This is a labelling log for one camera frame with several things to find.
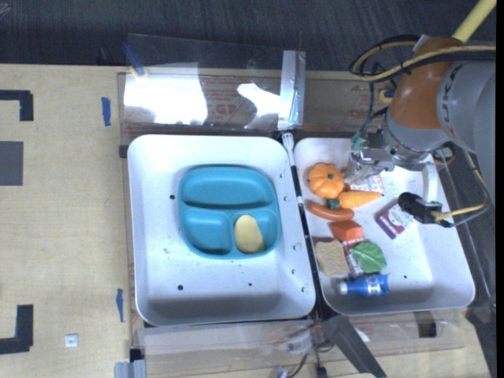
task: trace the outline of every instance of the blue bottle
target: blue bottle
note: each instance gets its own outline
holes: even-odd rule
[[[357,279],[341,280],[338,282],[338,294],[354,293],[361,297],[385,295],[388,293],[388,275],[379,273],[365,274]]]

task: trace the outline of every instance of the toy sausage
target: toy sausage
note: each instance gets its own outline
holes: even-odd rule
[[[308,201],[306,203],[306,208],[308,209],[309,212],[311,212],[315,216],[330,221],[345,221],[354,218],[354,211],[352,209],[344,209],[342,207],[329,209],[326,206],[319,205],[318,203],[311,201]]]

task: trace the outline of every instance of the white sink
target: white sink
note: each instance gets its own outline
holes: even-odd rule
[[[309,189],[306,180],[309,168],[317,162],[327,162],[345,169],[350,148],[349,139],[308,138],[296,144],[295,161],[305,200],[320,201]],[[396,167],[380,176],[384,196],[355,208],[354,220],[363,227],[365,238],[384,252],[387,267],[382,274],[388,275],[390,291],[376,297],[340,295],[337,284],[345,276],[326,276],[319,271],[324,300],[334,311],[345,315],[466,307],[474,299],[475,287],[456,228],[415,221],[397,238],[391,239],[376,222],[379,215],[396,203],[402,192],[422,195],[421,172]],[[436,201],[443,204],[443,211],[448,211],[447,197],[439,179]],[[313,245],[333,239],[329,221],[306,212],[306,222]]]
[[[203,165],[261,172],[272,183],[280,239],[263,256],[212,258],[184,242],[177,209],[180,181]],[[135,254],[135,296],[152,325],[296,319],[315,289],[286,150],[249,136],[143,135],[128,148]]]

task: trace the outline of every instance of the dark floor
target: dark floor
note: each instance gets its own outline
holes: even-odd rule
[[[301,47],[307,68],[347,70],[362,51],[399,34],[452,35],[478,0],[0,0],[0,63],[95,65],[107,47],[110,63],[126,63],[129,34],[228,43]],[[495,10],[472,36],[496,42]],[[458,165],[457,183],[470,202],[474,181]],[[468,249],[478,296],[495,302],[495,211],[472,221]],[[496,376],[495,312],[473,320]]]

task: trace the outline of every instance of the toy food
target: toy food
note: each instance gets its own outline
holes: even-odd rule
[[[349,249],[364,273],[377,273],[387,266],[384,252],[375,243],[363,242]]]
[[[235,222],[236,246],[244,254],[257,254],[264,252],[265,241],[255,218],[244,214]]]
[[[318,203],[308,201],[306,208],[315,216],[322,217],[330,221],[344,221],[354,218],[354,211],[352,209],[344,209],[343,207],[336,207],[329,209],[326,206],[319,205]]]
[[[337,239],[328,243],[324,241],[316,243],[315,256],[321,271],[326,276],[348,273],[343,246]]]
[[[332,235],[341,242],[362,239],[364,232],[362,226],[354,220],[333,221],[329,224]]]
[[[353,209],[381,198],[383,195],[375,191],[346,191],[338,196],[339,205],[344,209]]]
[[[319,162],[308,172],[309,188],[312,192],[326,199],[338,198],[342,192],[343,174],[332,164]]]

